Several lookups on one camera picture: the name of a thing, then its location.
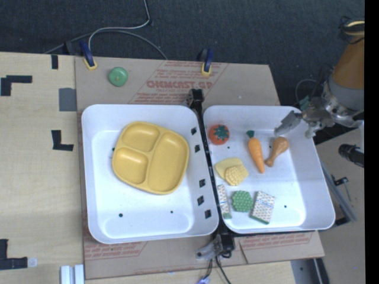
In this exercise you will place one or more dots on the brown toy chicken drumstick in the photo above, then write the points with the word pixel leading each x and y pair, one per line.
pixel 278 148

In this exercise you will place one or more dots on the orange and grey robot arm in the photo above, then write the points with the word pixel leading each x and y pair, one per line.
pixel 349 67

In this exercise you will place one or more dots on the narrow white patterned carton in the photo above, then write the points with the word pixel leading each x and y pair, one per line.
pixel 224 201

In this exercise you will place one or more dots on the red toy tomato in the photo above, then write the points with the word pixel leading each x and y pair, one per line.
pixel 218 135

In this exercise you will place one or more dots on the green toy apple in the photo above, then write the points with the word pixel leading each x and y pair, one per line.
pixel 118 76

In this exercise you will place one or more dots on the brown cardboard board red print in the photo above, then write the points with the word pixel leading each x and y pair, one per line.
pixel 242 81

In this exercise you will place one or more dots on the pale yellow toy cheese wedge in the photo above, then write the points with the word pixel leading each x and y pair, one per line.
pixel 223 166

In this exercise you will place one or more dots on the yellow divided plate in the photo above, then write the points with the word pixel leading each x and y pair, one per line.
pixel 154 158

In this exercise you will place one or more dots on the orange toy carrot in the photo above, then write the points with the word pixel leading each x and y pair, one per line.
pixel 256 152

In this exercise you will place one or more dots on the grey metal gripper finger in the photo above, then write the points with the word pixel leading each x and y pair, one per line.
pixel 311 131
pixel 288 123

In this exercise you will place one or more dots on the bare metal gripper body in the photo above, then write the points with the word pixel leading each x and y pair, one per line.
pixel 319 112

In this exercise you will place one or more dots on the wide white patterned carton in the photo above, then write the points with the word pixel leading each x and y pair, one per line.
pixel 263 207

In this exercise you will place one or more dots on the white plastic tray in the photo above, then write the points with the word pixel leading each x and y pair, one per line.
pixel 302 188
pixel 142 214

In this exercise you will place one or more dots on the yellow toy corn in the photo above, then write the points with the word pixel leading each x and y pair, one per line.
pixel 237 174

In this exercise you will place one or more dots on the black cylinder on white bracket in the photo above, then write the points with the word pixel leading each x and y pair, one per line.
pixel 350 154

